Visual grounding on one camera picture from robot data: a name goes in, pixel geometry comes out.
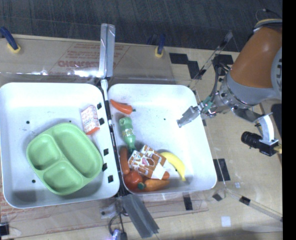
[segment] snack package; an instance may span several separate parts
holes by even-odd
[[[145,153],[137,150],[132,152],[128,160],[129,167],[143,176],[161,180],[166,172],[163,167],[166,158],[146,145],[141,150]]]
[[[93,134],[100,129],[100,123],[98,120],[97,109],[95,106],[89,106],[81,112],[81,119],[83,125],[83,131],[87,135]]]

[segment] bin hole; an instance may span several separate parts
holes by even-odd
[[[110,175],[108,176],[108,183],[113,182],[114,181],[114,176]]]
[[[104,171],[104,170],[106,170],[108,167],[107,167],[107,163],[104,163],[103,165],[102,165],[102,171]]]

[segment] table surface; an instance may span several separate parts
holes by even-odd
[[[134,46],[147,47],[150,50],[152,48],[150,45]],[[212,52],[165,47],[163,56],[186,55],[190,62],[196,62],[201,68]],[[231,55],[233,60],[238,56],[237,52],[223,51],[222,54]],[[170,63],[169,68],[177,84],[185,85],[191,79],[187,63]],[[194,91],[197,101],[208,96],[213,88],[214,79],[215,74],[211,66],[202,80],[196,82]],[[268,100],[254,107],[254,110],[267,114],[271,106],[278,103],[278,100]],[[221,170],[223,181],[218,181],[211,190],[190,193],[190,210],[186,209],[182,196],[174,196],[166,201],[145,201],[159,226],[159,233],[147,239],[282,239],[281,154],[268,157],[259,153],[258,149],[243,144],[242,133],[256,132],[256,127],[231,112],[219,114],[205,122],[212,158],[224,165]],[[281,143],[275,124],[274,129],[276,138]],[[7,204],[0,184],[1,222],[7,222],[9,226],[9,234],[2,239],[93,239],[94,236],[96,239],[111,239],[108,230],[109,220],[102,218],[98,212],[111,202],[112,200],[103,200],[64,207],[19,210]],[[129,217],[122,216],[122,222],[129,240],[141,239]],[[118,219],[112,228],[121,229]]]

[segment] yellow clamp tip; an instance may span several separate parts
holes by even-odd
[[[162,48],[161,54],[158,53],[158,46],[156,47],[156,49],[154,49],[154,55],[157,58],[161,58],[164,55],[164,48]]]
[[[18,48],[15,50],[9,43],[7,43],[7,47],[9,48],[9,50],[14,53],[17,54],[19,53],[19,51],[21,50],[21,47],[17,44]]]

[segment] green plate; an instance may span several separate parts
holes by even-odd
[[[34,138],[26,156],[44,185],[62,196],[80,190],[103,167],[103,158],[89,137],[78,126],[66,122]]]

